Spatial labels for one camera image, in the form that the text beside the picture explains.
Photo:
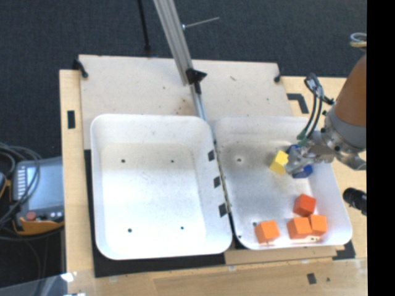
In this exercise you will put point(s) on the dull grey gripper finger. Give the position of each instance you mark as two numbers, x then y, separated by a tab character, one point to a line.
293	166
298	154

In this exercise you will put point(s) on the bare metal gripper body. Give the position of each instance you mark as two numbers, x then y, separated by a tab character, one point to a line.
324	151

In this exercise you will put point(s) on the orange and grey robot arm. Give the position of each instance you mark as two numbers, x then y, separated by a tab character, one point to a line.
351	103

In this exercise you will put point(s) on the blue cube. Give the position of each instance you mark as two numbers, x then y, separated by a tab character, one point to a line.
304	171

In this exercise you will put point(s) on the yellow cube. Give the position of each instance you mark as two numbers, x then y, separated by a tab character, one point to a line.
278	162

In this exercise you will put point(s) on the orange cube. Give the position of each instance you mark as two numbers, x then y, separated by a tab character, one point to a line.
305	204
319	224
267	231
298	227

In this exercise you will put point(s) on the white plastic tray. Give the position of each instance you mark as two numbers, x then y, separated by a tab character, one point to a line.
262	193
154	190

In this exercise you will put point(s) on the pale wood board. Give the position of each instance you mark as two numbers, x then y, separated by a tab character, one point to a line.
132	85

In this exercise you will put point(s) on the black cylinder on white bracket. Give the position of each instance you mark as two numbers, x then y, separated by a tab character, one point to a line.
355	197

